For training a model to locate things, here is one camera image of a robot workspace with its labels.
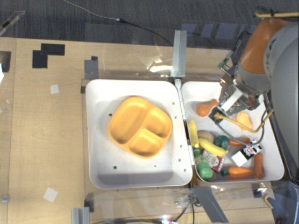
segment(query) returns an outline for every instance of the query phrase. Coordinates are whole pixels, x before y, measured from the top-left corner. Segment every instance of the orange plate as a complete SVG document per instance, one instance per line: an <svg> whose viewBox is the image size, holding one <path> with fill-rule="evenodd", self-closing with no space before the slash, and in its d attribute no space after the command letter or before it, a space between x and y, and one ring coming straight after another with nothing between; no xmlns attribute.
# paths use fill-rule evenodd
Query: orange plate
<svg viewBox="0 0 299 224"><path fill-rule="evenodd" d="M108 125L112 141L140 158L151 158L158 154L171 132L170 117L140 97L126 99Z"/></svg>

